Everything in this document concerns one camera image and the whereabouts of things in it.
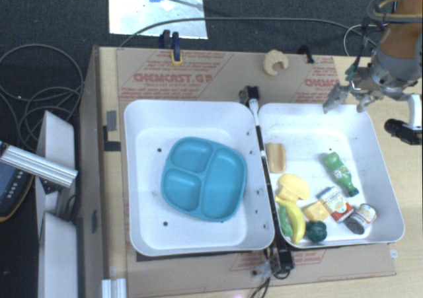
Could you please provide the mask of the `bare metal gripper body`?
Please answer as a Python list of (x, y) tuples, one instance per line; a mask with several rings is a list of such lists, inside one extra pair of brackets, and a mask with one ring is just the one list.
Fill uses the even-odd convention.
[(347, 70), (350, 92), (357, 98), (406, 100), (410, 95), (404, 90), (417, 83), (417, 68), (404, 65), (385, 69), (382, 65), (369, 63), (366, 67), (351, 66)]

